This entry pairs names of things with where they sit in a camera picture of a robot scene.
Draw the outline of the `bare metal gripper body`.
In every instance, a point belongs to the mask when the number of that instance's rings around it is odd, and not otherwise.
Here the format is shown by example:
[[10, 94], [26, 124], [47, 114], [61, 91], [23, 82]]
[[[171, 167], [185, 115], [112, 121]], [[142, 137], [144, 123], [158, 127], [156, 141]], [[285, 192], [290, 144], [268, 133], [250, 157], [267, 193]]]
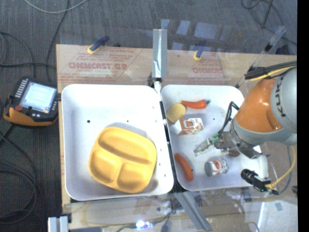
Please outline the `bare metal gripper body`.
[[239, 138], [235, 132], [224, 131], [217, 139], [213, 140], [213, 144], [217, 149], [227, 152], [228, 156], [232, 158], [240, 155], [249, 159], [256, 158], [255, 146]]

